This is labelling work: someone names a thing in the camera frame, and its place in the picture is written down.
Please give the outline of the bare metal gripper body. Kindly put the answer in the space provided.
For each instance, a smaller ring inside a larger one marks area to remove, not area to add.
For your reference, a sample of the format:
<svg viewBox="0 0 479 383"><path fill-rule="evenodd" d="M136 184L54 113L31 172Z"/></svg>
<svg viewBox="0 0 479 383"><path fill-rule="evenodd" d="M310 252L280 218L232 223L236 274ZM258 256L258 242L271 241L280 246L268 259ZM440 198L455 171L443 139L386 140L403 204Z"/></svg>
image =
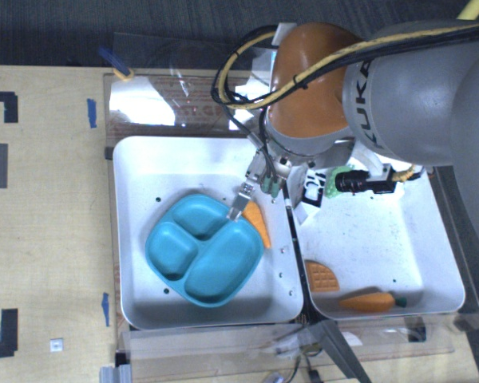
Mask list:
<svg viewBox="0 0 479 383"><path fill-rule="evenodd" d="M245 182L249 185L262 185L264 182L282 185L290 173L296 168L315 162L314 157L304 157L291 153L271 156L256 152L245 174Z"/></svg>

